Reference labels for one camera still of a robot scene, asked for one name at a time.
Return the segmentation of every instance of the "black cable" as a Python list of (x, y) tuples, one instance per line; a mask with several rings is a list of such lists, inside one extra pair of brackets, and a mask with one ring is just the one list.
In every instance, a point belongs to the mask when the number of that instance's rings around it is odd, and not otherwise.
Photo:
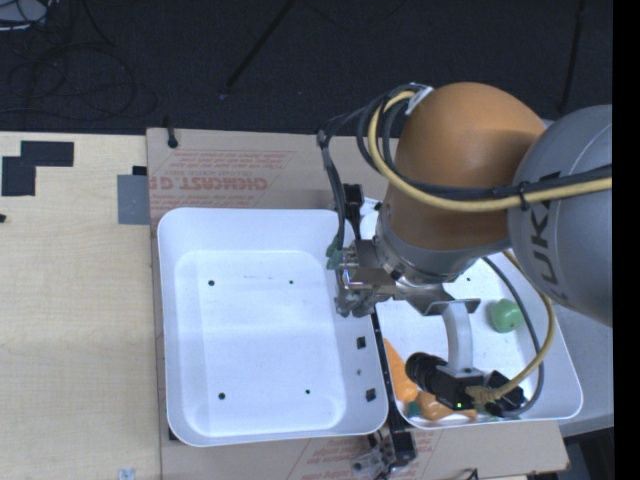
[(42, 26), (42, 22), (46, 19), (48, 14), (48, 7), (46, 7), (46, 4), (40, 2), (40, 0), (35, 0), (35, 1), (45, 6), (45, 13), (36, 20), (29, 18), (24, 12), (24, 9), (22, 8), (23, 0), (9, 0), (7, 2), (4, 2), (3, 4), (0, 4), (0, 8), (8, 7), (10, 5), (15, 4), (16, 10), (20, 14), (20, 16), (22, 16), (22, 21), (20, 22), (15, 22), (13, 20), (0, 19), (0, 28), (9, 29), (9, 31), (13, 31), (13, 30), (23, 30), (25, 27)]
[[(498, 277), (502, 280), (505, 286), (508, 288), (509, 292), (513, 296), (516, 304), (520, 308), (522, 312), (522, 316), (524, 317), (524, 321), (527, 325), (527, 329), (529, 330), (529, 334), (531, 335), (531, 341), (533, 342), (533, 347), (536, 351), (536, 354), (540, 352), (540, 342), (538, 341), (538, 335), (533, 327), (533, 323), (531, 322), (531, 318), (529, 317), (529, 313), (526, 310), (518, 291), (515, 289), (509, 278), (505, 275), (505, 273), (489, 258), (483, 257), (484, 262), (491, 267), (491, 269), (498, 275)], [(514, 417), (522, 414), (523, 412), (529, 410), (533, 405), (537, 402), (540, 397), (540, 393), (542, 393), (542, 387), (544, 386), (544, 361), (541, 361), (538, 365), (538, 380), (536, 382), (536, 387), (534, 389), (531, 397), (518, 409), (513, 409), (510, 411), (503, 411), (503, 417)]]
[[(373, 166), (376, 170), (377, 167), (373, 164), (373, 160), (371, 158), (371, 154), (367, 151), (365, 147), (365, 129), (366, 125), (373, 118), (374, 112), (376, 112), (378, 107), (381, 109), (385, 109), (387, 103), (397, 94), (405, 90), (412, 90), (414, 92), (419, 92), (420, 89), (423, 89), (425, 86), (417, 85), (417, 84), (406, 84), (399, 86), (392, 91), (389, 91), (382, 97), (376, 98), (373, 102), (371, 102), (368, 106), (364, 107), (364, 109), (360, 109), (356, 111), (360, 115), (360, 119), (358, 121), (357, 126), (357, 136), (356, 139), (358, 141), (358, 149), (362, 154), (365, 161)], [(601, 167), (597, 167), (595, 169), (590, 169), (585, 172), (576, 173), (576, 174), (568, 174), (564, 176), (560, 176), (557, 178), (550, 178), (539, 180), (536, 182), (530, 182), (526, 186), (496, 186), (491, 188), (479, 188), (479, 187), (452, 187), (445, 185), (434, 185), (430, 183), (418, 182), (416, 180), (411, 180), (399, 173), (393, 164), (393, 159), (391, 158), (390, 150), (389, 150), (389, 141), (390, 141), (390, 132), (392, 130), (392, 126), (397, 117), (398, 111), (391, 109), (386, 109), (386, 111), (380, 111), (380, 115), (378, 117), (378, 130), (377, 137), (382, 140), (382, 153), (381, 157), (385, 164), (400, 178), (409, 183), (414, 188), (421, 190), (427, 194), (437, 195), (442, 198), (447, 198), (450, 200), (456, 201), (472, 201), (479, 199), (500, 199), (504, 197), (527, 194), (530, 192), (537, 192), (541, 190), (547, 190), (551, 188), (559, 188), (568, 185), (573, 185), (576, 183), (583, 183), (587, 181), (594, 181), (597, 179), (603, 179), (605, 177), (611, 176), (612, 174), (612, 164), (607, 164)]]
[(111, 45), (111, 46), (115, 46), (115, 44), (113, 43), (113, 41), (111, 41), (111, 39), (109, 39), (104, 32), (102, 32), (102, 29), (98, 26), (98, 24), (96, 23), (96, 20), (93, 19), (93, 14), (91, 13), (91, 11), (89, 10), (89, 6), (87, 5), (87, 1), (86, 0), (80, 0), (80, 3), (82, 4), (82, 7), (84, 8), (85, 12), (87, 13), (87, 16), (89, 17), (89, 21), (91, 22), (91, 25), (93, 26), (94, 30), (98, 33), (98, 35), (104, 39), (105, 43)]
[[(91, 88), (91, 90), (81, 90), (79, 88), (79, 86), (73, 81), (71, 80), (64, 72), (62, 72), (62, 70), (55, 64), (55, 60), (58, 59), (59, 57), (61, 57), (62, 55), (64, 55), (66, 53), (67, 50), (69, 49), (73, 49), (74, 52), (78, 52), (78, 51), (82, 51), (82, 50), (87, 50), (87, 51), (92, 51), (92, 52), (97, 52), (103, 55), (106, 55), (110, 58), (112, 58), (116, 64), (120, 67), (120, 69), (125, 73), (127, 80), (125, 82), (117, 82), (117, 83), (108, 83), (108, 84), (101, 84), (101, 85), (97, 85)], [(44, 98), (44, 97), (48, 97), (48, 96), (58, 96), (58, 97), (62, 97), (62, 98), (68, 98), (68, 97), (80, 97), (80, 96), (86, 96), (88, 94), (95, 94), (98, 91), (101, 90), (105, 90), (105, 89), (111, 89), (111, 88), (117, 88), (117, 87), (129, 87), (131, 89), (131, 94), (129, 99), (127, 99), (125, 101), (125, 103), (123, 103), (119, 108), (115, 109), (115, 110), (109, 110), (106, 108), (102, 108), (98, 105), (94, 105), (92, 104), (87, 98), (81, 98), (80, 101), (88, 106), (89, 108), (98, 111), (99, 113), (101, 113), (100, 116), (98, 117), (88, 117), (88, 118), (79, 118), (77, 116), (70, 116), (70, 115), (63, 115), (60, 113), (54, 113), (54, 112), (48, 112), (48, 111), (44, 111), (44, 110), (38, 110), (38, 109), (33, 109), (31, 107), (28, 108), (22, 108), (22, 109), (18, 109), (18, 108), (14, 108), (14, 109), (3, 109), (0, 110), (0, 113), (6, 113), (8, 111), (26, 111), (26, 110), (33, 110), (33, 111), (37, 111), (37, 112), (41, 112), (47, 115), (56, 115), (57, 117), (62, 117), (62, 118), (66, 118), (66, 119), (74, 119), (74, 120), (80, 120), (80, 121), (89, 121), (89, 120), (95, 120), (95, 119), (106, 119), (106, 118), (110, 118), (110, 117), (126, 117), (126, 118), (137, 118), (137, 117), (141, 117), (144, 115), (149, 114), (150, 112), (152, 112), (156, 105), (157, 105), (157, 98), (155, 96), (155, 94), (151, 91), (149, 91), (149, 94), (152, 96), (152, 103), (150, 105), (150, 107), (144, 111), (141, 111), (139, 113), (127, 113), (125, 112), (125, 110), (130, 106), (131, 102), (136, 98), (137, 96), (137, 87), (141, 86), (141, 87), (145, 87), (143, 84), (141, 84), (140, 82), (136, 82), (135, 78), (134, 78), (134, 74), (131, 71), (131, 68), (129, 68), (129, 66), (126, 65), (126, 63), (124, 63), (124, 61), (122, 61), (117, 55), (115, 55), (113, 52), (109, 51), (109, 49), (107, 49), (107, 47), (105, 47), (105, 45), (103, 45), (102, 43), (94, 43), (94, 42), (76, 42), (76, 43), (69, 43), (69, 44), (65, 44), (63, 46), (60, 46), (54, 50), (49, 50), (46, 51), (45, 53), (42, 54), (40, 59), (34, 60), (34, 61), (30, 61), (30, 62), (26, 62), (23, 63), (17, 67), (15, 67), (14, 69), (12, 69), (9, 72), (8, 75), (8, 83), (10, 85), (10, 87), (14, 87), (15, 86), (15, 82), (14, 79), (17, 76), (17, 73), (19, 72), (19, 70), (21, 69), (28, 69), (28, 68), (32, 68), (32, 71), (35, 71), (38, 68), (49, 68), (50, 70), (52, 70), (54, 73), (57, 73), (59, 75), (59, 80), (58, 83), (52, 88), (52, 89), (48, 89), (46, 91), (43, 91), (39, 94), (34, 94), (34, 90), (36, 89), (36, 87), (30, 87), (28, 91), (26, 92), (20, 92), (18, 90), (13, 89), (14, 94), (16, 94), (17, 96), (22, 96), (27, 98), (28, 100), (33, 100), (33, 99), (40, 99), (40, 98)], [(63, 86), (64, 83), (67, 83), (71, 86), (71, 88), (73, 89), (73, 92), (67, 92), (67, 93), (61, 93), (58, 92), (58, 89), (60, 87)]]
[(473, 468), (473, 471), (471, 471), (471, 474), (465, 478), (464, 480), (478, 480), (478, 468)]
[(385, 14), (384, 16), (382, 16), (381, 18), (378, 18), (376, 20), (370, 20), (369, 23), (367, 23), (366, 25), (364, 25), (362, 27), (350, 27), (350, 26), (344, 25), (344, 24), (340, 23), (338, 20), (332, 18), (327, 12), (325, 12), (322, 9), (319, 9), (315, 5), (311, 4), (308, 0), (302, 0), (302, 3), (305, 6), (309, 7), (312, 11), (314, 11), (318, 15), (322, 16), (324, 19), (326, 19), (332, 25), (335, 25), (335, 26), (340, 27), (340, 28), (342, 28), (344, 30), (353, 32), (353, 31), (357, 31), (357, 30), (370, 29), (370, 28), (372, 28), (372, 27), (374, 27), (376, 25), (379, 25), (380, 23), (388, 20), (389, 18), (394, 16), (408, 1), (409, 0), (400, 0), (400, 2), (389, 13)]
[(329, 143), (326, 142), (325, 146), (321, 146), (322, 150), (322, 159), (324, 162), (325, 169), (327, 171), (327, 176), (329, 177), (329, 183), (331, 184), (331, 189), (333, 191), (333, 198), (336, 203), (336, 211), (338, 213), (338, 232), (336, 233), (336, 237), (334, 239), (334, 244), (337, 250), (342, 250), (344, 245), (344, 236), (345, 236), (345, 226), (346, 226), (346, 209), (345, 209), (345, 193), (344, 186), (340, 181), (340, 175), (338, 174), (338, 169), (333, 164), (331, 160), (331, 155), (329, 154)]
[[(102, 33), (88, 8), (87, 1), (49, 0), (48, 3), (50, 5), (47, 6), (46, 20), (41, 19), (37, 26), (34, 23), (26, 30), (9, 31), (10, 39), (17, 38), (20, 41), (19, 43), (13, 41), (14, 53), (26, 59), (26, 62), (9, 71), (7, 83), (13, 94), (24, 98), (24, 103), (0, 109), (0, 114), (23, 113), (26, 119), (30, 113), (37, 113), (61, 119), (91, 122), (113, 117), (139, 118), (153, 112), (157, 107), (157, 96), (149, 87), (137, 81), (132, 69), (112, 49), (109, 49), (113, 43)], [(105, 41), (104, 43), (72, 41), (79, 6), (84, 10), (93, 29)], [(61, 17), (64, 23), (59, 25)], [(105, 78), (103, 75), (102, 79), (97, 79), (93, 73), (88, 73), (83, 78), (74, 79), (70, 74), (70, 66), (73, 65), (74, 60), (76, 65), (79, 65), (78, 60), (85, 61), (83, 64), (93, 64), (92, 61), (86, 62), (87, 54), (108, 56), (114, 65), (115, 76)], [(85, 79), (90, 81), (89, 86), (86, 86)], [(119, 94), (123, 89), (126, 89), (127, 93), (120, 97)], [(118, 102), (115, 108), (95, 104), (89, 98), (110, 90), (118, 91), (118, 97), (109, 95), (110, 97), (102, 98), (102, 101)], [(70, 98), (79, 100), (80, 105), (90, 108), (95, 113), (91, 116), (66, 113), (64, 110), (69, 105), (65, 101)], [(37, 101), (53, 101), (59, 105), (60, 110), (36, 108), (33, 103)], [(134, 102), (138, 107), (135, 111), (132, 110)], [(26, 121), (23, 123), (23, 128), (26, 129)]]

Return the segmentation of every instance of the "black floor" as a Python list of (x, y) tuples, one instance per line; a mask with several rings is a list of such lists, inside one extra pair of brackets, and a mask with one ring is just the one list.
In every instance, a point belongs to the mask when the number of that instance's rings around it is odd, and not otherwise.
[(489, 83), (546, 119), (612, 103), (613, 0), (39, 1), (44, 23), (0, 21), (2, 130), (313, 133), (412, 81)]

